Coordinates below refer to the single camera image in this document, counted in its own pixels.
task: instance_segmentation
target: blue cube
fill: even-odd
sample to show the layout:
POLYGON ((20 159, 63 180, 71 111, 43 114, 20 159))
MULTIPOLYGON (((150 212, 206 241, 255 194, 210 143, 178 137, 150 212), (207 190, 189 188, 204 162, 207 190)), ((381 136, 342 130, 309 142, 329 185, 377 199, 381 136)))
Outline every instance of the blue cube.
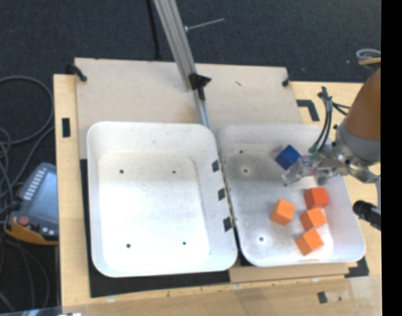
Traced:
POLYGON ((291 145, 287 145, 287 147, 277 156, 275 161, 284 170, 288 170, 288 168, 292 166, 295 161, 298 160, 298 158, 300 158, 300 153, 298 153, 297 150, 291 145))

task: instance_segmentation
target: empty white tray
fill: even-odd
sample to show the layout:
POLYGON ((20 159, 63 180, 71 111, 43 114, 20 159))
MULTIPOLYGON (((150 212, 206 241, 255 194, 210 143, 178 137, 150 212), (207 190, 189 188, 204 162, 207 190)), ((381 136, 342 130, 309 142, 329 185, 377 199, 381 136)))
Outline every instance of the empty white tray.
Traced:
POLYGON ((88 132, 91 256, 108 277, 223 271, 238 254, 213 133, 99 122, 88 132))
POLYGON ((303 194, 318 184, 310 176, 284 187, 281 175, 285 170, 275 158, 288 144, 306 155, 320 130, 317 126, 273 124, 229 126, 219 134, 241 252, 256 266, 354 262, 364 255, 363 235, 342 176, 331 178, 324 186, 330 199, 324 208, 328 224, 318 228, 324 246, 303 256, 295 243, 304 233, 299 220, 306 211, 303 194), (280 198, 296 205, 295 216, 286 226, 270 220, 280 198))

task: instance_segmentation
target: orange cube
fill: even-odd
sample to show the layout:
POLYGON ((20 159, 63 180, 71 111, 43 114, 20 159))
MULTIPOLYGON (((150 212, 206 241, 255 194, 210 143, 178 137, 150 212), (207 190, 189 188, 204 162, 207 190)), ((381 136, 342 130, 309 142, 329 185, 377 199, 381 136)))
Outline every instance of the orange cube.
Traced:
POLYGON ((320 238, 320 235, 316 229, 311 229, 310 231, 304 233, 302 236, 296 239, 295 243, 303 255, 307 255, 324 245, 324 242, 320 238))
POLYGON ((307 190, 304 197, 307 209, 316 207, 324 208, 330 202, 328 193, 326 193, 326 190, 323 187, 316 187, 307 190))
POLYGON ((284 199, 278 200, 272 209, 270 219, 286 226, 294 217, 295 205, 284 199))
POLYGON ((308 231, 315 227, 321 227, 327 223, 327 220, 324 211, 320 207, 317 207, 309 209, 300 215, 300 222, 305 231, 308 231))

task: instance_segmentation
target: black floor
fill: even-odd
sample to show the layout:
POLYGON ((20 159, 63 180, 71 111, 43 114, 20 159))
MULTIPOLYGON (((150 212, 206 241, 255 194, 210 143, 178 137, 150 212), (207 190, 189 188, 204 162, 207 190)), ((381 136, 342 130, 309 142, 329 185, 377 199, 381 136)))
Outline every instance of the black floor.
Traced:
MULTIPOLYGON (((186 26, 225 18, 224 22, 189 31, 197 63, 284 66, 292 80, 364 82, 370 71, 357 64, 356 51, 381 50, 382 0, 177 3, 186 26)), ((161 59, 172 61, 156 12, 155 24, 161 59)), ((146 0, 0 0, 0 78, 29 76, 52 90, 53 74, 64 73, 75 57, 156 59, 146 0)), ((0 127, 13 140, 39 130, 49 118, 50 109, 50 98, 36 84, 16 81, 0 86, 0 127)), ((11 147, 11 180, 19 174, 37 141, 38 137, 11 147)), ((53 132, 38 145, 20 181, 44 161, 55 163, 53 132)), ((42 307, 46 293, 47 305, 56 305, 56 249, 22 244, 47 272, 48 292, 39 265, 26 257, 33 274, 31 285, 22 253, 12 246, 14 240, 4 240, 0 313, 42 307)))

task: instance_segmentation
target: wooden table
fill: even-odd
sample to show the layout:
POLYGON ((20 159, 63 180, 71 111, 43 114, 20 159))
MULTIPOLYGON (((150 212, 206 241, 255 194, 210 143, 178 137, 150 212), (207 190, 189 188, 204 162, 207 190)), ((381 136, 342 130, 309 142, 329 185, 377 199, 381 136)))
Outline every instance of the wooden table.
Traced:
MULTIPOLYGON (((156 64, 149 64, 155 71, 156 64)), ((214 69, 221 69, 224 72, 235 68, 235 66, 201 65, 200 70, 212 69, 212 71, 215 71, 214 69)), ((239 80, 252 81, 259 90, 263 86, 261 84, 262 81, 258 79, 257 75, 252 75, 251 69, 252 67, 246 68, 246 70, 239 69, 238 67, 237 74, 239 80)), ((264 70, 263 67, 257 67, 257 71, 268 74, 273 71, 273 68, 264 70)), ((285 69, 276 68, 276 71, 278 83, 280 83, 284 79, 285 69)), ((178 85, 178 79, 180 78, 178 74, 172 78, 177 79, 172 85, 178 85)), ((381 236, 379 231, 362 221, 360 224, 366 240, 365 257, 370 269, 370 277, 345 279, 344 274, 348 273, 350 268, 357 266, 356 263, 308 265, 307 268, 287 266, 274 270, 260 268, 241 269, 235 266, 230 271, 232 279, 229 284, 155 290, 91 298, 79 166, 80 129, 78 128, 77 114, 77 85, 79 83, 81 82, 73 75, 58 74, 54 76, 56 157, 59 183, 61 296, 62 306, 66 308, 65 310, 82 312, 88 310, 88 308, 92 308, 91 314, 97 314, 97 312, 102 314, 106 310, 109 310, 109 312, 114 312, 114 314, 123 313, 123 315, 129 315, 129 310, 131 309, 134 311, 144 310, 144 313, 139 312, 139 315, 154 315, 158 310, 165 310, 165 314, 167 315, 185 314, 187 310, 190 310, 191 314, 193 311, 194 315, 196 314, 196 310, 199 310, 199 314, 208 313, 211 315, 262 315, 263 310, 261 311, 261 308, 267 308, 269 299, 274 298, 274 294, 277 294, 281 300, 284 300, 284 298, 289 297, 287 295, 289 291, 302 286, 302 291, 310 290, 311 292, 309 297, 302 295, 302 298, 312 298, 316 302, 316 289, 325 291, 327 289, 325 288, 325 284, 327 284, 327 287, 332 287, 333 289, 348 289, 349 291, 352 291, 351 287, 354 285, 372 286, 373 288, 365 296, 365 301, 372 305, 376 301, 376 306, 379 305, 380 292, 378 287, 380 287, 382 278, 381 236), (70 128, 70 134, 67 137, 64 136, 63 130, 63 126, 66 123, 70 128), (272 287, 275 286, 279 287, 278 291, 273 291, 272 287)), ((324 107, 317 96, 321 86, 327 87, 334 101, 350 105, 359 91, 361 84, 290 82, 288 92, 292 94, 290 97, 293 100, 311 101, 316 107, 320 119, 323 119, 324 107)), ((312 120, 307 108, 299 108, 299 118, 305 124, 322 126, 321 122, 312 120)), ((334 113, 334 123, 341 120, 342 115, 334 113)), ((376 203, 377 195, 374 186, 363 185, 351 177, 346 177, 345 181, 352 202, 362 199, 376 203)), ((354 294, 349 294, 349 296, 350 302, 356 299, 354 294)))

